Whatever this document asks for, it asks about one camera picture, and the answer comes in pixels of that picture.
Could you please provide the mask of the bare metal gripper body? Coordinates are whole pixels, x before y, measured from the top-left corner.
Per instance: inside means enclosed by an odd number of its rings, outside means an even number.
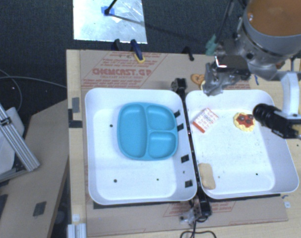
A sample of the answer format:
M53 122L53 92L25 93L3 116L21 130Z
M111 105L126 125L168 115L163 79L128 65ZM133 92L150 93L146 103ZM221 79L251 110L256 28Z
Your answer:
M221 41L215 50L214 75L219 79L248 80L247 61L240 55L233 39Z

